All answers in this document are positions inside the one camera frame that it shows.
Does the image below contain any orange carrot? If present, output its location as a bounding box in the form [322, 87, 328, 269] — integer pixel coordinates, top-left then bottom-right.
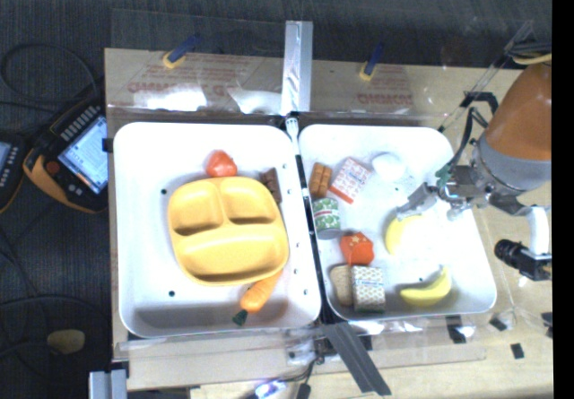
[231, 270, 284, 327]

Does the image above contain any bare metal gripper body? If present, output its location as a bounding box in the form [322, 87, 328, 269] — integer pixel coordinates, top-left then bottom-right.
[437, 163, 497, 211]

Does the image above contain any white round lump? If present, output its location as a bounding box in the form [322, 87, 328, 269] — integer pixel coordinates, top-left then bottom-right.
[371, 152, 407, 181]

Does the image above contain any yellow divided plate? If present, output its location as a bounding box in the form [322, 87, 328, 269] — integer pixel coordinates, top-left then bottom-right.
[166, 175, 291, 287]

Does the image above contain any long yellow banana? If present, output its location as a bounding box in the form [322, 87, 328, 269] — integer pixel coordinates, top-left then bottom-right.
[398, 265, 453, 308]

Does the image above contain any black cylinder on white bracket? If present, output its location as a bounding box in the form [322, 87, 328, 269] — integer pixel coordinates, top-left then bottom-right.
[493, 204, 552, 282]

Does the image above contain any yellow oval lump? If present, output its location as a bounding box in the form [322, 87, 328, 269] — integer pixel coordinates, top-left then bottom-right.
[46, 328, 87, 355]

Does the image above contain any brown toy waffle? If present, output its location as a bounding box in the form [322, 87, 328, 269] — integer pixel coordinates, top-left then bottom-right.
[308, 161, 335, 198]

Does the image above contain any thin black and white rod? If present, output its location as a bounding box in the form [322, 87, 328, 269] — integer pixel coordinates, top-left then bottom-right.
[284, 117, 332, 325]

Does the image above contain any orange and white carton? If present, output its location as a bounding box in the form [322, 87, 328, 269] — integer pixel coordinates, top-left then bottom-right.
[328, 156, 374, 205]

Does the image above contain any brown cardboard board red print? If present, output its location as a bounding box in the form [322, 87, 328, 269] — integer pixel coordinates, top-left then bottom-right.
[103, 47, 552, 392]

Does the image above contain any orange carton with star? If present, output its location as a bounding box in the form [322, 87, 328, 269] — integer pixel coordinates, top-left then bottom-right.
[338, 230, 376, 267]

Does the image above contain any brown chocolate bar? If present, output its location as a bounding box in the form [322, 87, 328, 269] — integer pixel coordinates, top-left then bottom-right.
[259, 167, 283, 205]

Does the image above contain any white plastic tray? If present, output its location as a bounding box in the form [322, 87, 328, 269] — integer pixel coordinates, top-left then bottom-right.
[297, 123, 499, 323]
[112, 120, 323, 340]

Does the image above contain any green patterned white carton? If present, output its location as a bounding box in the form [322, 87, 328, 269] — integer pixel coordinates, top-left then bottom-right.
[350, 265, 387, 314]

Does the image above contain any short yellow banana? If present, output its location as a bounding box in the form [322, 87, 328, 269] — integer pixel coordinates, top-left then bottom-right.
[384, 213, 425, 256]

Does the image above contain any black block with thin wires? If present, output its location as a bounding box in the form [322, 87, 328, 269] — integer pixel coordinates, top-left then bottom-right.
[312, 334, 334, 366]

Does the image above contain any green and white can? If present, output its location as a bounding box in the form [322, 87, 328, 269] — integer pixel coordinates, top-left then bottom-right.
[310, 195, 343, 240]

